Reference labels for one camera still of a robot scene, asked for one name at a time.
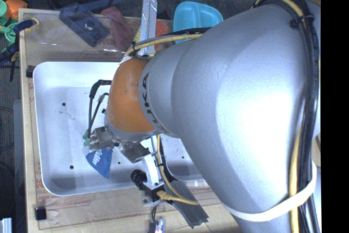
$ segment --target dark blue cloth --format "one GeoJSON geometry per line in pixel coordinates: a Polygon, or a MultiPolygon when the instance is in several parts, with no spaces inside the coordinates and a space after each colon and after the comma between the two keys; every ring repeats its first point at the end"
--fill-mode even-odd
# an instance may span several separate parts
{"type": "Polygon", "coordinates": [[[112,149],[102,148],[86,155],[86,159],[102,176],[109,178],[112,153],[112,149]]]}

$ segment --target white basin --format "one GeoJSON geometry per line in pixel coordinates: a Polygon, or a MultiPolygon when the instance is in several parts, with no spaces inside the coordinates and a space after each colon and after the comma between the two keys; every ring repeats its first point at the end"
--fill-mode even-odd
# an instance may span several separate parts
{"type": "MultiPolygon", "coordinates": [[[[88,126],[89,92],[99,79],[112,80],[119,63],[44,62],[33,74],[35,108],[43,184],[54,195],[66,196],[134,187],[130,175],[142,169],[113,149],[109,179],[104,178],[86,160],[89,148],[83,145],[88,126]]],[[[101,86],[94,99],[109,92],[101,86]]],[[[93,128],[104,125],[102,103],[93,128]]],[[[151,148],[150,141],[144,146],[151,148]]],[[[163,135],[164,153],[170,172],[180,180],[201,180],[180,139],[163,135]]]]}

